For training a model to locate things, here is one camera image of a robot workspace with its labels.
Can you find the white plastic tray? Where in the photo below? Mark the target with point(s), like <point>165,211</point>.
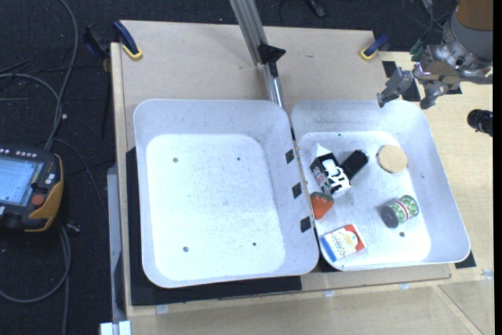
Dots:
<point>212,200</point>
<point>427,168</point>

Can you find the green can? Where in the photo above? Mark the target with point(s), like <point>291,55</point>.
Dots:
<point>402,210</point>

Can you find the pale wood board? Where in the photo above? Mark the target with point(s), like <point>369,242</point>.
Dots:
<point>204,66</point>

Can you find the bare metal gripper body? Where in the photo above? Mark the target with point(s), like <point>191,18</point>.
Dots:
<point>455,64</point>

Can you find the white red and blue carton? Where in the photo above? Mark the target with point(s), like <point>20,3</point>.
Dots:
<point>344,243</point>

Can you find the round tan biscuit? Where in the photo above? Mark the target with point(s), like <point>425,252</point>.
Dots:
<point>392,159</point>

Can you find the black box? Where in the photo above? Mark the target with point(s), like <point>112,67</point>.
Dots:
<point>355,164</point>

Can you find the black and white milk carton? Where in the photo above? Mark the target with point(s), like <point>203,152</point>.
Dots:
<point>329,174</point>

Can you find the red strawberry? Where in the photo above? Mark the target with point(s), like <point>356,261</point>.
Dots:
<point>321,205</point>

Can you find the thin black and white rod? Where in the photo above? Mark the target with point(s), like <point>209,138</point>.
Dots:
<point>302,172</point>

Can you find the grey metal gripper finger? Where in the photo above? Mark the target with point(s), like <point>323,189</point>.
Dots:
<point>432,96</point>
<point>394,86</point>

